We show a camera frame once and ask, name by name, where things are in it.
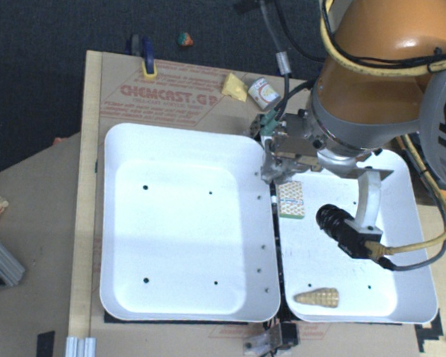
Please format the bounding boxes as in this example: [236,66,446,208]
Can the white and yellow patterned carton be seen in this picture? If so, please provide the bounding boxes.
[274,177,310,221]

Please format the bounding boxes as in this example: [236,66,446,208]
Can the tan ice cream cone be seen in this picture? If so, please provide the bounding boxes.
[293,284,342,309]

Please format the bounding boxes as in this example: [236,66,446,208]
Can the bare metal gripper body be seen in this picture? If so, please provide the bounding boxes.
[266,111,377,182]

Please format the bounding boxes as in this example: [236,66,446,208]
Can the black cylinder on white bracket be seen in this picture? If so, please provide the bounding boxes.
[311,160,395,263]

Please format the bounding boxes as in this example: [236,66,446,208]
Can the small white can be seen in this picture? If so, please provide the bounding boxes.
[246,75,284,113]

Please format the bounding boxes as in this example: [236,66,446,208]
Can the small green and orange toy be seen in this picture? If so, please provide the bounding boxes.
[176,31,196,49]

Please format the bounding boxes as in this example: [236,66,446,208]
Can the brown cardboard board, red print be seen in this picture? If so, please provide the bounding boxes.
[66,52,446,357]

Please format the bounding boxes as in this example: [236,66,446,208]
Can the black block with thin wires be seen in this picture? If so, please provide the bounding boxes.
[246,111,266,140]
[242,316,304,357]

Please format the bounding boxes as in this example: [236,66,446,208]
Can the yellow cheese wedge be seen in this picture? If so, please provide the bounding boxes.
[220,72,252,105]

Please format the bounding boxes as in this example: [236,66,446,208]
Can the white plastic tray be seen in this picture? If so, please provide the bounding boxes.
[259,136,446,337]
[83,119,300,338]

